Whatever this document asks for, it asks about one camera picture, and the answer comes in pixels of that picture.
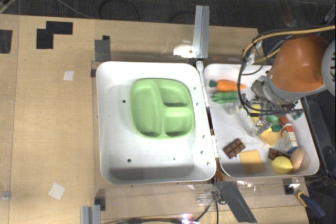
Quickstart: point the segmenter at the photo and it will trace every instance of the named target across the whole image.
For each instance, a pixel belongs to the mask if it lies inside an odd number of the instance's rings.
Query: blue tool handle
[[[308,208],[313,211],[313,213],[318,218],[322,218],[326,213],[324,213],[323,209],[315,202],[312,198],[307,195],[301,194],[300,198],[306,203]]]

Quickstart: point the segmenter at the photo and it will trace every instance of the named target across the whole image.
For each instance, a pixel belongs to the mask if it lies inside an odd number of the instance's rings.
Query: white paper piece
[[[65,187],[62,187],[61,185],[54,183],[49,191],[49,195],[57,200],[60,200],[62,198],[64,191]]]
[[[72,81],[74,73],[74,71],[65,71],[63,80]]]

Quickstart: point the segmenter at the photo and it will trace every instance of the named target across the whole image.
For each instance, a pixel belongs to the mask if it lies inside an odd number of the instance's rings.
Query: white plastic tray
[[[247,67],[244,73],[250,73],[257,70],[258,66]],[[205,68],[204,79],[208,85],[210,80],[226,79],[231,81],[237,81],[240,65],[223,65],[212,64]],[[265,74],[265,71],[269,70],[270,66],[263,67],[260,72],[252,76],[242,76],[242,83],[246,85],[244,93],[251,98],[253,92],[251,90],[252,83]],[[229,115],[225,106],[230,104],[219,105],[211,101],[211,96],[216,92],[215,88],[207,86],[207,94],[209,97],[209,106],[211,109],[211,116],[213,121],[214,133],[217,140],[217,147],[222,168],[226,174],[235,178],[248,178],[248,177],[288,177],[288,176],[308,176],[315,174],[319,169],[319,158],[316,152],[316,148],[308,127],[306,116],[303,115],[296,121],[291,120],[293,128],[297,137],[298,145],[304,150],[305,155],[303,158],[300,169],[295,173],[280,175],[277,174],[271,166],[271,160],[267,158],[268,150],[270,146],[263,143],[260,139],[251,137],[249,131],[252,127],[252,120],[247,115],[244,109],[241,109],[234,115]],[[301,103],[297,104],[296,108],[302,108]],[[246,146],[247,150],[258,150],[260,157],[265,166],[265,171],[255,174],[245,174],[243,167],[240,163],[239,155],[229,159],[223,152],[223,148],[227,146],[234,139],[239,138]],[[284,151],[281,140],[272,148],[280,151]]]
[[[204,181],[216,162],[197,70],[184,63],[105,62],[97,69],[100,164],[112,184]],[[194,130],[161,140],[140,136],[131,123],[129,94],[138,79],[182,82],[195,113]]]

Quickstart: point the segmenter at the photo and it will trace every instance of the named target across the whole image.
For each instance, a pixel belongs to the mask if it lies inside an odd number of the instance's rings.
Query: wooden surface
[[[47,20],[73,22],[74,31],[72,35],[54,35],[53,50],[37,50],[36,29],[45,28]],[[0,177],[2,181],[7,180],[1,191],[10,188],[12,192],[9,204],[0,200],[0,221],[79,223],[80,207],[92,206],[96,193],[90,78],[95,39],[109,35],[112,54],[139,52],[170,56],[175,46],[192,42],[193,26],[0,15],[0,29],[6,28],[18,33],[18,40],[14,35],[13,44],[19,46],[17,54],[13,46],[10,54],[0,55],[0,101],[7,102],[7,106],[0,106],[0,123],[8,124],[0,126]],[[209,54],[239,56],[256,34],[255,29],[211,27]],[[74,80],[64,81],[64,73],[69,70],[74,71]],[[65,188],[60,200],[48,195],[53,183]],[[304,208],[294,196],[283,194],[281,183],[266,180],[266,183],[254,184],[261,189],[258,195],[250,193],[249,188],[243,195],[259,223],[308,223]],[[268,194],[274,188],[268,190],[267,186],[278,186],[278,189]],[[153,205],[146,203],[148,197],[142,193],[137,195],[131,187],[108,191],[118,197],[115,218],[153,212],[153,208],[149,208]],[[181,199],[183,191],[185,188],[172,194],[169,200],[160,194],[151,196],[151,201],[158,207],[166,207],[167,212],[176,207],[170,207],[169,202],[179,201],[185,202],[185,208],[191,211],[195,208],[193,214],[202,211],[202,207],[194,205],[193,192],[188,190],[189,196]],[[122,206],[129,205],[130,201],[136,201],[136,208]],[[221,210],[221,219],[225,222],[220,223],[236,223],[227,206]],[[202,223],[213,223],[214,219],[214,213],[209,212]]]

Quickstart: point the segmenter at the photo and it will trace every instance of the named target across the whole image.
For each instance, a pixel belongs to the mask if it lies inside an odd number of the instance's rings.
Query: brown egg
[[[290,160],[293,164],[292,172],[296,172],[300,168],[303,160],[303,155],[304,151],[299,147],[293,151],[292,155],[290,156]]]

